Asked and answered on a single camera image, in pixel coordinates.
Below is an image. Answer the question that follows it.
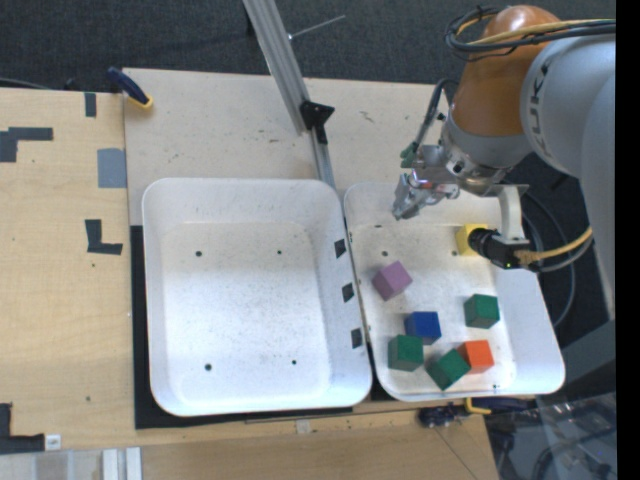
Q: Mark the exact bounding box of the white plastic tray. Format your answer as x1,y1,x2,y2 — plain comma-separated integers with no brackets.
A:
342,181,567,403
141,176,374,418

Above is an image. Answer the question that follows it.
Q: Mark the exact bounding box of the purple cube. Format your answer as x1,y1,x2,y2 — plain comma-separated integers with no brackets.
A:
371,260,414,302

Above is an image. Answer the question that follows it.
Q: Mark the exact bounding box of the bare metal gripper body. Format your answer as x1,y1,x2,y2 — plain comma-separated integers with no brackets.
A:
405,143,512,202

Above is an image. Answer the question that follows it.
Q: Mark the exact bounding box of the yellow cube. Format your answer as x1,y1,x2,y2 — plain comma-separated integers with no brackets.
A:
455,224,489,257

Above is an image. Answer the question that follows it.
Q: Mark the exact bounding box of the green cube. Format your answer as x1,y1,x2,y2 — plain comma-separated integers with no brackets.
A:
463,293,501,330
425,348,472,392
387,334,426,373

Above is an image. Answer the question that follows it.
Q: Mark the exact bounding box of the black cylinder on white bracket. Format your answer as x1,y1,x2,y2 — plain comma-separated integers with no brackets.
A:
468,183,532,271

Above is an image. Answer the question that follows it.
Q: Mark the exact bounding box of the pale wood board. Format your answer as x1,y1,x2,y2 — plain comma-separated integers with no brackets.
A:
122,66,502,447

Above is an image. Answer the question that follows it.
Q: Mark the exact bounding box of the blue cube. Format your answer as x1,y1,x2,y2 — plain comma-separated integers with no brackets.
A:
403,310,443,346

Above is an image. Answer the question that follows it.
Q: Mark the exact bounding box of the orange cube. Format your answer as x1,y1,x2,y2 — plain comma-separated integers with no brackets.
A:
457,339,496,375

